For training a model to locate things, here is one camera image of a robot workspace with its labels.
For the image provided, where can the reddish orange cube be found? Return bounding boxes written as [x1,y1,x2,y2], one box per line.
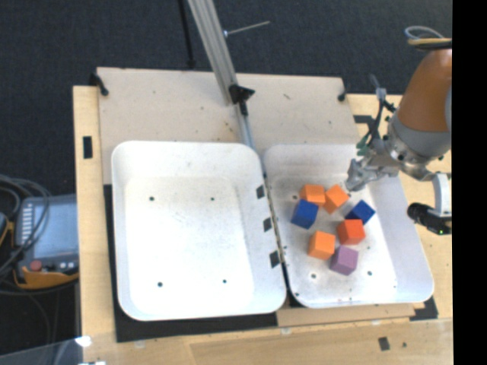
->
[336,218,367,246]

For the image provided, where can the pale flat board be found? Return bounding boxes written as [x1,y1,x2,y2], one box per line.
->
[95,65,416,329]

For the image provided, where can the black cylinder on white bracket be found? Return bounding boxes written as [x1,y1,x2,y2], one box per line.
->
[406,171,453,237]

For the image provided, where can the white plastic tray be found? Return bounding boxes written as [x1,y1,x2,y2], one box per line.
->
[110,139,288,322]
[262,143,435,310]

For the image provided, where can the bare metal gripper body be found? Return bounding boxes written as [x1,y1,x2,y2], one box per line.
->
[358,138,438,183]

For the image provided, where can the blue cube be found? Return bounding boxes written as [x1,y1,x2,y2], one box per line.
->
[345,199,377,225]
[290,198,320,230]

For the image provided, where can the purple cube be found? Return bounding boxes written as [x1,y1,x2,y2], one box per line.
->
[329,245,360,277]

